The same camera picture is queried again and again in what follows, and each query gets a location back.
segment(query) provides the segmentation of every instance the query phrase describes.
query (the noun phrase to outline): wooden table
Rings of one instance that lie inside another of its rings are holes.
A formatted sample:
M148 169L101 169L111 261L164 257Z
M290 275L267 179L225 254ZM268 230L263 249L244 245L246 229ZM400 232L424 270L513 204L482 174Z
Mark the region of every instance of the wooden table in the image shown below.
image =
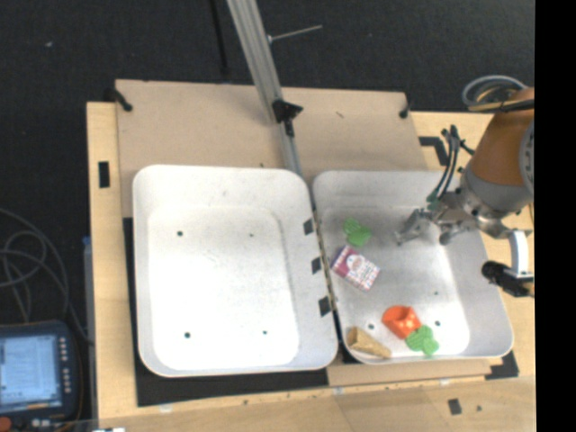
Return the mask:
M369 108L366 113L372 110L375 114L370 104L374 105L379 96L374 92L337 93L340 110L347 109L347 100L357 104L362 97L366 100L364 107ZM329 104L324 90L288 89L286 96L290 94L308 98L312 104L318 98L322 107ZM394 96L393 101L401 105L402 100ZM253 108L257 116L260 106L256 96L253 102L248 102L248 106L245 103L229 106L232 110ZM101 427L183 430L193 425L194 430L254 430L257 427L263 430L371 430L381 427L384 419L387 424L395 425L394 430L414 430L424 422L428 430L446 430L447 426L451 430L532 430L536 427L535 304L532 299L513 299L505 293L504 302L515 332L513 353L520 372L517 378L485 381L484 375L501 364L501 359L436 363L433 375L430 366L425 364L370 373L363 371L362 366L351 368L335 362L328 368L330 382L326 388L138 407L122 234L121 113L112 103L87 106L97 403ZM357 119L361 120L362 113L359 114ZM409 119L413 131L408 134L413 132L416 140L418 136L438 137L443 128L456 124L461 136L473 148L490 116L414 112ZM364 121L363 132L369 132L366 127L375 126L382 125ZM440 168L432 148L418 148L420 151L418 166L424 162L430 169ZM345 165L346 158L340 156L339 164ZM99 178L102 162L107 162L110 173L110 183L104 188ZM508 224L532 228L529 210L523 210ZM484 239L490 259L509 263L507 242ZM529 247L534 270L534 236L529 240ZM462 414L450 412L447 401L453 399L459 400Z

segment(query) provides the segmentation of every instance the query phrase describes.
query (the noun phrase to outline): metal pole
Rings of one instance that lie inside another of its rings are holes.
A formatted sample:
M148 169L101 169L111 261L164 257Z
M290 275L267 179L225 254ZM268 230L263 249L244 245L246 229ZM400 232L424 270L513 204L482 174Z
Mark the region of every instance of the metal pole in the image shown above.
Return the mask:
M262 105L269 120L277 123L272 104L277 100L283 100L282 88L276 73L270 44L260 18L257 1L227 0L227 2ZM279 132L284 163L288 169L301 176L302 169L294 138L286 132L283 125L279 127Z

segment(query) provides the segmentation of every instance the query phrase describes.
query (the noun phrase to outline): empty white tray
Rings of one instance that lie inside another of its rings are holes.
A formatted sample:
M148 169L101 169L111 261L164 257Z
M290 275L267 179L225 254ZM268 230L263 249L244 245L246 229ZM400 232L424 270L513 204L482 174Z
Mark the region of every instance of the empty white tray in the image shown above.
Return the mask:
M139 352L162 376L320 369L338 349L306 184L148 166L133 182Z
M356 248L382 268L369 292L330 271L343 332L359 327L392 351L392 359L382 360L349 347L363 363L498 357L512 347L500 290L482 276L488 258L478 231L460 234L443 247L433 225L420 238L396 243L394 231L401 230L414 209L425 206L440 176L426 171L332 171L314 182L319 234L330 263L347 243L346 218L357 219L373 232ZM410 350L382 324L384 311L394 305L411 306L421 323L432 328L440 345L432 357Z

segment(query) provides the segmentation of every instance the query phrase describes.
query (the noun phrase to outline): electronic device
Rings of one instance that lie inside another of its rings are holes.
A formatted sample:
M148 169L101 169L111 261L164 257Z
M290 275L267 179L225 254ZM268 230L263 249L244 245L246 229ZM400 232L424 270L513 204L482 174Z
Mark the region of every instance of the electronic device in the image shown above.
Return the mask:
M0 418L44 426L78 408L77 349L58 320L0 326Z

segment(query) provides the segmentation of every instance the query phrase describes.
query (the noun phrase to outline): screen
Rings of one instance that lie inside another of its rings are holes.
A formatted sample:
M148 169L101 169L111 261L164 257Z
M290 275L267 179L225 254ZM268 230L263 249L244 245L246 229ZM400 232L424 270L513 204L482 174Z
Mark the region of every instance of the screen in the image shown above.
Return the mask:
M57 337L0 337L0 414L59 406Z

